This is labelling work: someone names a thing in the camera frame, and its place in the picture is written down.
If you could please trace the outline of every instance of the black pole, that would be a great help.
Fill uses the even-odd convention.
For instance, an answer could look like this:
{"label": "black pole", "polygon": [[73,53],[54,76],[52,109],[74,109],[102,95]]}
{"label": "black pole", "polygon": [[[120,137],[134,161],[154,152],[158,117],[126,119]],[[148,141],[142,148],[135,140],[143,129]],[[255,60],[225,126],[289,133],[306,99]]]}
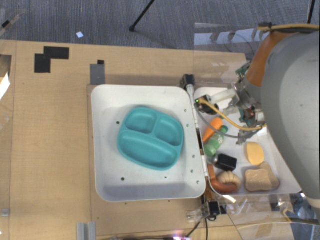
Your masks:
{"label": "black pole", "polygon": [[141,13],[141,15],[139,16],[139,18],[135,21],[135,23],[133,23],[133,25],[131,25],[129,27],[130,32],[134,32],[136,25],[139,23],[139,21],[143,18],[143,16],[146,14],[146,12],[149,10],[150,6],[152,6],[152,4],[154,3],[154,1],[156,0],[151,0],[149,2],[149,4],[146,6],[146,8],[143,10],[143,12]]}
{"label": "black pole", "polygon": [[310,11],[309,11],[308,22],[307,22],[308,24],[311,23],[312,14],[314,13],[315,3],[316,3],[316,0],[312,0],[311,6],[310,6]]}

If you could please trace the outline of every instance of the white tray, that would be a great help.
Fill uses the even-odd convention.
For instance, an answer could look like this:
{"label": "white tray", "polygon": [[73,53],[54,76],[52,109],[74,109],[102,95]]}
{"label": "white tray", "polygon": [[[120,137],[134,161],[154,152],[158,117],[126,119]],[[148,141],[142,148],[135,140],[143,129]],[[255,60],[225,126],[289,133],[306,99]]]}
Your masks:
{"label": "white tray", "polygon": [[[93,90],[91,102],[95,183],[103,200],[194,199],[204,193],[204,169],[186,91],[178,87],[100,85]],[[178,162],[169,170],[157,171],[140,166],[118,151],[121,123],[130,110],[139,106],[166,113],[183,126],[182,152]]]}
{"label": "white tray", "polygon": [[[226,90],[226,88],[212,88],[212,87],[202,87],[195,91],[194,98],[200,98],[204,95],[215,95],[222,91]],[[226,108],[229,104],[230,100],[225,100],[220,102],[219,108],[220,110]],[[207,114],[203,114],[204,118],[211,122],[214,116],[210,116]],[[234,122],[240,124],[239,118],[240,113],[231,114],[228,116]],[[207,126],[205,123],[199,118],[199,127],[201,134],[205,132]],[[227,121],[223,121],[224,125],[229,128],[227,134],[237,136],[239,130],[229,124]],[[259,195],[259,194],[295,194],[301,191],[301,187],[299,186],[298,182],[296,181],[295,177],[291,173],[290,169],[288,168],[286,162],[284,161],[283,157],[281,156],[280,152],[278,151],[271,135],[267,130],[262,130],[261,133],[256,134],[252,138],[247,140],[248,142],[257,142],[259,143],[264,151],[264,161],[269,163],[273,173],[279,178],[280,186],[272,191],[263,191],[263,192],[249,192],[245,189],[244,186],[244,175],[246,170],[248,169],[257,169],[258,167],[251,165],[246,156],[245,156],[245,146],[243,145],[236,145],[237,139],[235,138],[224,138],[224,142],[221,147],[218,149],[217,154],[225,154],[237,159],[237,166],[236,169],[233,171],[242,181],[242,187],[239,192],[232,193],[233,196],[242,196],[242,195]],[[222,170],[215,168],[215,173],[218,175]]]}

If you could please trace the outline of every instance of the food item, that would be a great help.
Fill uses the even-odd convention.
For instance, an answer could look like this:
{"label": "food item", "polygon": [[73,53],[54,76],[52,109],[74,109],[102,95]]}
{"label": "food item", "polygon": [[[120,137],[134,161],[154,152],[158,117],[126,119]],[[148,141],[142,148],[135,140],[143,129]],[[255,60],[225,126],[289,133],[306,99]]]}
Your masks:
{"label": "food item", "polygon": [[280,181],[279,179],[275,176],[275,174],[273,173],[273,171],[271,170],[270,165],[267,162],[263,162],[260,165],[261,169],[265,169],[267,171],[267,173],[269,174],[269,179],[271,181],[272,184],[272,188],[277,188],[280,185]]}
{"label": "food item", "polygon": [[[221,126],[220,131],[224,134],[228,132],[228,127],[225,125]],[[208,143],[204,145],[204,153],[206,156],[213,157],[217,153],[217,149],[220,148],[221,144],[224,142],[224,136],[218,132],[212,135]]]}
{"label": "food item", "polygon": [[218,180],[218,182],[223,184],[235,184],[237,191],[241,189],[240,178],[230,170],[220,173],[216,179]]}
{"label": "food item", "polygon": [[[210,125],[217,130],[220,130],[223,124],[224,123],[220,117],[214,118],[210,123]],[[211,136],[214,135],[215,133],[216,132],[214,130],[208,127],[203,134],[202,142],[203,143],[207,142],[211,138]]]}
{"label": "food item", "polygon": [[245,188],[250,192],[270,191],[272,184],[265,169],[247,170],[245,172]]}
{"label": "food item", "polygon": [[225,185],[221,182],[219,182],[216,178],[216,173],[215,173],[215,169],[213,167],[213,165],[208,164],[207,166],[208,168],[208,173],[210,176],[210,183],[211,186],[218,192],[221,193],[232,193],[232,192],[236,192],[237,191],[237,186],[236,184],[232,183],[229,185]]}
{"label": "food item", "polygon": [[253,166],[261,165],[265,160],[264,150],[260,144],[255,142],[247,142],[245,145],[245,156]]}

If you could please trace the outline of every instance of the gray carpet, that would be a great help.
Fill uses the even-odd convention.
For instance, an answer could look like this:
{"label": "gray carpet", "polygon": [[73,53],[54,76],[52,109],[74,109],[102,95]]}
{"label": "gray carpet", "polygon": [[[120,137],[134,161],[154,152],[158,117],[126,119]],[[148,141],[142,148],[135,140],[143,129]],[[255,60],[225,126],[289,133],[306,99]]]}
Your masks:
{"label": "gray carpet", "polygon": [[[148,48],[194,49],[195,23],[255,27],[306,23],[311,0],[156,0],[129,32],[150,0],[0,0],[3,17],[26,10],[17,22],[23,41]],[[319,24],[319,0],[312,23]],[[82,32],[83,38],[76,33]]]}

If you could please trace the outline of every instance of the green bottle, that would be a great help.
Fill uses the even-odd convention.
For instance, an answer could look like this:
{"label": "green bottle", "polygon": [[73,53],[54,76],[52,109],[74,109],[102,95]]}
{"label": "green bottle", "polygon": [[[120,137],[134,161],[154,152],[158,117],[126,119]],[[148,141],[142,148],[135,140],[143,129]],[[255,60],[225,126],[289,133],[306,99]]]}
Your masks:
{"label": "green bottle", "polygon": [[[226,134],[228,132],[228,127],[223,125],[220,128],[220,132]],[[218,132],[212,135],[211,139],[204,145],[204,153],[206,156],[213,157],[217,153],[217,149],[220,148],[221,144],[224,142],[224,136]]]}

